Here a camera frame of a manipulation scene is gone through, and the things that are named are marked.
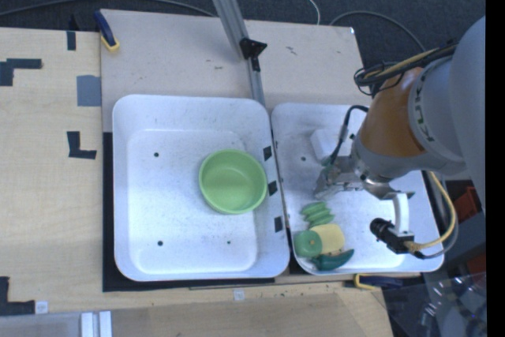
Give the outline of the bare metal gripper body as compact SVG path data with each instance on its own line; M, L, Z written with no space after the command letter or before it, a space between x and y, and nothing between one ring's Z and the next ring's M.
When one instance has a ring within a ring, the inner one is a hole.
M331 184L358 183L362 190L367 191L380 200L391 198L390 179L373 173L361 160L350 156L339 156L333 163L329 162L328 170Z

